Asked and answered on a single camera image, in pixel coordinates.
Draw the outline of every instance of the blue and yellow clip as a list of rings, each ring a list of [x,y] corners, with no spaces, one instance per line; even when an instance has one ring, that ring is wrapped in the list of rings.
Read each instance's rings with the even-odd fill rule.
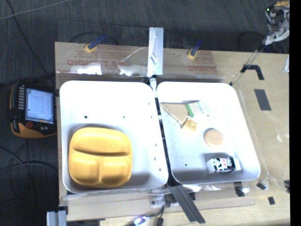
[[[197,55],[197,51],[199,49],[199,47],[201,46],[203,40],[198,40],[196,45],[189,51],[188,53],[188,57],[191,59],[194,59],[195,56]]]
[[[106,35],[101,35],[101,36],[97,37],[91,43],[89,43],[89,44],[86,45],[86,51],[88,53],[91,53],[92,51],[94,51],[97,48],[98,44],[100,44],[103,41],[105,41],[106,37],[107,37]]]

